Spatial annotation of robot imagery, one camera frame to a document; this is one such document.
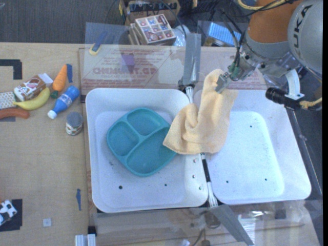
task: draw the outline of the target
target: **white tray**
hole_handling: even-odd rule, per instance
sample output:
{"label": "white tray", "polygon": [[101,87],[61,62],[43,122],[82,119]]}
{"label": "white tray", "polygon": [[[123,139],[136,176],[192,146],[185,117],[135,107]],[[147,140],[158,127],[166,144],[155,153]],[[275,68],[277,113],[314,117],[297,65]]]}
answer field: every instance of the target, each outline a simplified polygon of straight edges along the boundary
{"label": "white tray", "polygon": [[207,162],[214,195],[226,204],[299,200],[311,193],[286,109],[262,90],[239,90],[227,140],[218,153],[207,154]]}
{"label": "white tray", "polygon": [[110,152],[106,133],[121,116],[135,108],[156,111],[168,123],[189,100],[171,89],[94,89],[87,94],[92,198],[106,213],[198,207],[208,198],[200,156],[177,155],[149,177],[128,171]]}

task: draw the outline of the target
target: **orange carrot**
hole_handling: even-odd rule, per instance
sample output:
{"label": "orange carrot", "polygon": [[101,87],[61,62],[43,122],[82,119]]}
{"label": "orange carrot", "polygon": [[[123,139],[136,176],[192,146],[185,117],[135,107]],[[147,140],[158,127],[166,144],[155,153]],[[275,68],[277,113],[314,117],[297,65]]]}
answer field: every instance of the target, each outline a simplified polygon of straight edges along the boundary
{"label": "orange carrot", "polygon": [[62,69],[57,74],[57,77],[52,83],[52,89],[55,91],[61,91],[65,87],[67,77],[67,66],[63,65]]}
{"label": "orange carrot", "polygon": [[30,117],[30,112],[18,108],[2,109],[0,110],[0,119],[4,117],[21,117],[27,119]]}

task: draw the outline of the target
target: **water bottle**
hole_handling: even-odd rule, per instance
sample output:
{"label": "water bottle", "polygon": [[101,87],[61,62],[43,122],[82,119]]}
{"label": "water bottle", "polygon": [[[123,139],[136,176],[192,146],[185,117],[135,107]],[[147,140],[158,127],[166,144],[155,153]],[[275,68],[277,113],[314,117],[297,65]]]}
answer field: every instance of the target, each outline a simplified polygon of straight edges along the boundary
{"label": "water bottle", "polygon": [[80,95],[80,91],[75,86],[69,86],[67,90],[56,100],[55,106],[48,112],[48,117],[55,119],[61,111],[67,110],[74,100]]}

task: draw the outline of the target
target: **cloth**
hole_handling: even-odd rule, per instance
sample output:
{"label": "cloth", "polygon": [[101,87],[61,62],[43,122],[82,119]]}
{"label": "cloth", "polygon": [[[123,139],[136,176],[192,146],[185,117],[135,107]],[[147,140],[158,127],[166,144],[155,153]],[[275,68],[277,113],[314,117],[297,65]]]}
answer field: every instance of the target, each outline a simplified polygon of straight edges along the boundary
{"label": "cloth", "polygon": [[237,90],[215,91],[223,71],[213,70],[204,81],[199,109],[191,103],[179,111],[163,141],[163,145],[178,154],[216,153],[224,145],[230,111],[238,95]]}

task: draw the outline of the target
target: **blue plate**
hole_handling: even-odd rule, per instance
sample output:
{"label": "blue plate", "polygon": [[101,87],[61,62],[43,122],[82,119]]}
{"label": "blue plate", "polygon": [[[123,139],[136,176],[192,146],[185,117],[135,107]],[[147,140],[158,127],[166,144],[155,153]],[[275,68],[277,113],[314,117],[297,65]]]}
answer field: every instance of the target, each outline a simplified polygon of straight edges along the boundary
{"label": "blue plate", "polygon": [[107,145],[129,171],[147,177],[162,169],[176,155],[162,144],[169,128],[170,124],[153,110],[134,109],[109,128]]}

